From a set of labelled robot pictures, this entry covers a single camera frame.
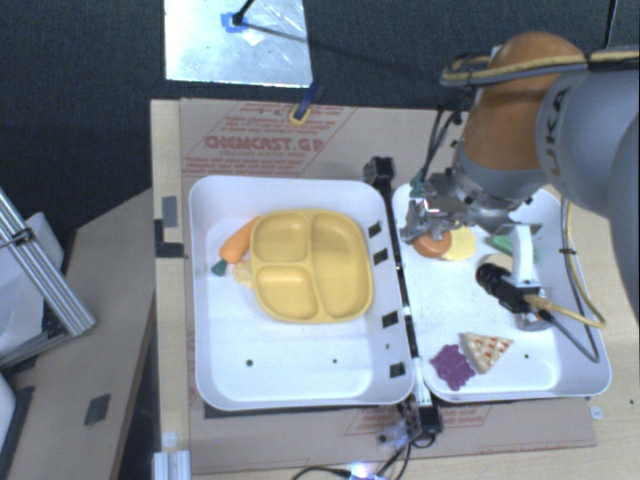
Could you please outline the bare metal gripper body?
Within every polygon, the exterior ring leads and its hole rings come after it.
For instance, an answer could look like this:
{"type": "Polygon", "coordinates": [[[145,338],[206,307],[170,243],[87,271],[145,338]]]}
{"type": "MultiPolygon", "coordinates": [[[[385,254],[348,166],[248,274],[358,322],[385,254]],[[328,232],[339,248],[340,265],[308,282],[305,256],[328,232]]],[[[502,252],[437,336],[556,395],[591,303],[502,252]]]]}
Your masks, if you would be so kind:
{"type": "Polygon", "coordinates": [[[410,200],[428,201],[430,225],[436,219],[446,219],[451,222],[452,229],[462,225],[498,229],[510,223],[509,214],[530,199],[493,196],[462,170],[446,170],[428,178],[420,170],[410,182],[410,200]]]}

